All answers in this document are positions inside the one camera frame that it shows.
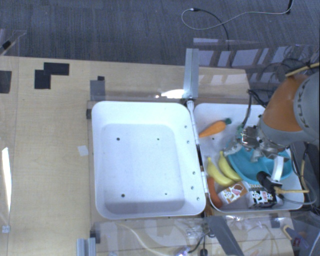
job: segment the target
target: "blue plate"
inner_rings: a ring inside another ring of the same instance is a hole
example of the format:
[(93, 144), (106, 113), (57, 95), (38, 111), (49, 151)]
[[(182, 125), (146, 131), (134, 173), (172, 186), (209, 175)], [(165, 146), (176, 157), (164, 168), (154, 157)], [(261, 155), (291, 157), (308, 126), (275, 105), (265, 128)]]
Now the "blue plate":
[[(257, 162), (250, 162), (250, 158), (253, 154), (253, 150), (247, 152), (243, 147), (235, 154), (227, 156), (232, 168), (239, 174), (239, 176), (246, 182), (258, 185), (257, 173), (264, 171), (272, 175), (274, 169), (274, 160), (260, 157)], [(287, 152), (281, 152), (279, 155), (290, 158)], [(288, 160), (283, 165), (283, 172), (281, 180), (287, 178), (292, 172), (291, 160)]]

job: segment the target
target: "floor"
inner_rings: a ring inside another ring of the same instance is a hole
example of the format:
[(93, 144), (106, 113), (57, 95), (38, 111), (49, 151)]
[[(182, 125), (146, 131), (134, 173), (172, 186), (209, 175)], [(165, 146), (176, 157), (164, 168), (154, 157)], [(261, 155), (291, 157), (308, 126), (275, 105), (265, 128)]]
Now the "floor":
[[(319, 47), (320, 1), (293, 2), (290, 14), (250, 13), (208, 30), (186, 27), (181, 14), (197, 7), (221, 21), (248, 11), (284, 12), (289, 0), (0, 0), (0, 29), (21, 30), (20, 56), (184, 65), (194, 39), (243, 40), (268, 47)], [(203, 11), (188, 11), (197, 28), (218, 24)], [(1, 37), (0, 43), (8, 38)]]

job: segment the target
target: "carrot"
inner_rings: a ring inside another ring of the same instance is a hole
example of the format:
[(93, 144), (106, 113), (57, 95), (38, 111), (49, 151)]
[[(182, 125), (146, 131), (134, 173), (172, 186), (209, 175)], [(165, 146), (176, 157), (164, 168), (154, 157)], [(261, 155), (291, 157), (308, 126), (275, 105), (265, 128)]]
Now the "carrot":
[(230, 118), (227, 118), (226, 120), (216, 121), (215, 123), (211, 124), (208, 128), (200, 132), (199, 138), (220, 133), (226, 128), (226, 125), (229, 124), (231, 124)]
[(211, 202), (214, 204), (215, 207), (221, 208), (223, 203), (217, 195), (217, 192), (215, 189), (215, 179), (212, 177), (208, 177), (206, 181), (208, 184)]

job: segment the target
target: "gray cylinder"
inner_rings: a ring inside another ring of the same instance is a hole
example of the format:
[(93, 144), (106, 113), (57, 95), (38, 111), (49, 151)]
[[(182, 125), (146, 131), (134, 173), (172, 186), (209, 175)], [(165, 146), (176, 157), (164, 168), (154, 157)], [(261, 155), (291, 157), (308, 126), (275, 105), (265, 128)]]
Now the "gray cylinder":
[(319, 72), (309, 76), (299, 86), (293, 101), (293, 111), (299, 126), (319, 147)]

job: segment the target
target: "toy banana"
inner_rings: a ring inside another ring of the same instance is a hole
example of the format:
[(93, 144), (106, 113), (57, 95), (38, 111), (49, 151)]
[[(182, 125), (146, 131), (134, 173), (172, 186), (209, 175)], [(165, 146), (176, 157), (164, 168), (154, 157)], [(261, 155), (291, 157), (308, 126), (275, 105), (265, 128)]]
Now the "toy banana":
[(217, 167), (214, 165), (214, 163), (211, 161), (211, 157), (207, 158), (208, 160), (208, 165), (206, 168), (206, 172), (208, 173), (208, 175), (212, 178), (214, 178), (214, 180), (221, 186), (223, 187), (229, 187), (232, 184), (234, 184), (235, 182), (224, 176), (218, 169)]
[(227, 176), (229, 179), (239, 182), (242, 180), (242, 178), (230, 167), (227, 159), (224, 156), (224, 153), (220, 151), (220, 157), (218, 161), (218, 166), (221, 170), (221, 172)]

